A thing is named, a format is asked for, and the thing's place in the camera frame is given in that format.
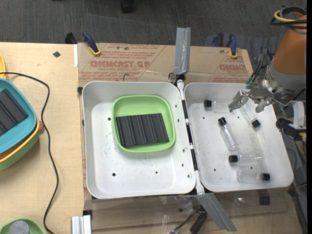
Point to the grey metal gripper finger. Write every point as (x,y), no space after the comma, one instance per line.
(262,104)
(239,101)

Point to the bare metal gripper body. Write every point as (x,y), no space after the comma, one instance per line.
(274,92)

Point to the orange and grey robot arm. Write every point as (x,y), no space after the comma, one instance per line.
(290,55)

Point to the clear plastic bottle black cap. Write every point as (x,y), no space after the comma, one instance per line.
(255,123)
(265,177)
(228,135)
(233,159)
(208,103)

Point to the thin black and white rod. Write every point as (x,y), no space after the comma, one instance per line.
(187,121)

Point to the white plastic tray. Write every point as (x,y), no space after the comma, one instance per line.
(136,172)
(212,160)

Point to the green divided plate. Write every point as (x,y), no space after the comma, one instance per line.
(143,105)
(24,161)
(36,225)

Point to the brown cardboard board red print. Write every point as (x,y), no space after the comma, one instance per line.
(146,62)

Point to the black ribbed plastic rack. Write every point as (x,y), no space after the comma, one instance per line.
(142,130)
(11,111)

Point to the blue divided plate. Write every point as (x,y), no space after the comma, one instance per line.
(22,135)

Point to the grey metal cylinder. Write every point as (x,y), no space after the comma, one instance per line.
(19,227)

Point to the black cylinder on white bracket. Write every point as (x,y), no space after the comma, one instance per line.
(298,113)

